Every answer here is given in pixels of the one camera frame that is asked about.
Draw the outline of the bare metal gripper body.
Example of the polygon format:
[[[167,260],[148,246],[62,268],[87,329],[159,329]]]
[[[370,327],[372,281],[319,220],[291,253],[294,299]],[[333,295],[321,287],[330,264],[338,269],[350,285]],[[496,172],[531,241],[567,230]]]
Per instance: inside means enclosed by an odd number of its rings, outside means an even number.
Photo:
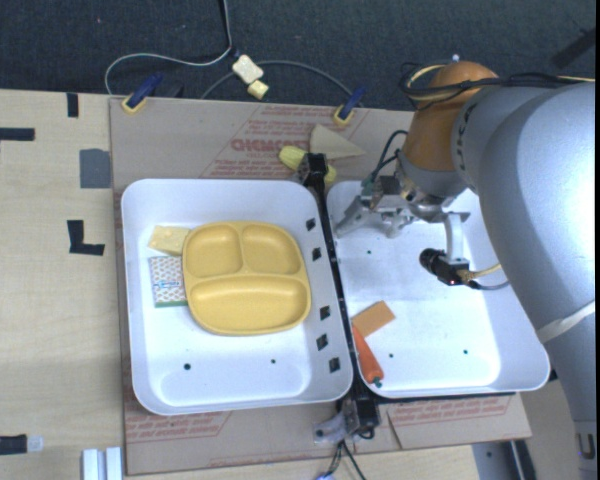
[[[372,212],[416,219],[434,219],[451,204],[450,197],[428,194],[409,178],[388,175],[366,182],[361,199]]]

